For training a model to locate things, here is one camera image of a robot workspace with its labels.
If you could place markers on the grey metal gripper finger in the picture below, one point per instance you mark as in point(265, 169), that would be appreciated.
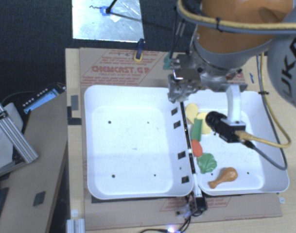
point(174, 91)
point(190, 91)

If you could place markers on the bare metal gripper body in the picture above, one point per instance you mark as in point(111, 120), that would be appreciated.
point(189, 69)

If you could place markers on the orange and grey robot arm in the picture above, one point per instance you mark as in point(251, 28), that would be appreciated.
point(245, 13)

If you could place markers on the yellow round toy slice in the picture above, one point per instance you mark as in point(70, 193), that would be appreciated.
point(206, 128)
point(191, 110)

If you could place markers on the green toy stick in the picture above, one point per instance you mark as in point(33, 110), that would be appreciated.
point(196, 130)

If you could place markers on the thin black and white rod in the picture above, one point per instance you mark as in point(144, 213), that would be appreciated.
point(189, 147)

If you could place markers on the orange toy carrot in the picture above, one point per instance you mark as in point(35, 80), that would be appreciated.
point(196, 147)

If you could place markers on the brown cardboard board red print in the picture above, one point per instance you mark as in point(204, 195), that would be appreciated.
point(118, 67)

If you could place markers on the white plastic tray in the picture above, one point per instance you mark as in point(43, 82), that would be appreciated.
point(237, 159)
point(135, 149)

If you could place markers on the green toy lettuce leaf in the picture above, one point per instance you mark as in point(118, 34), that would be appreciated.
point(207, 163)

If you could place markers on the brown toy chicken drumstick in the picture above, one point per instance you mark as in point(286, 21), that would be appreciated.
point(226, 175)

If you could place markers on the black cylinder on white bracket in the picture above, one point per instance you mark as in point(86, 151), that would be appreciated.
point(225, 127)

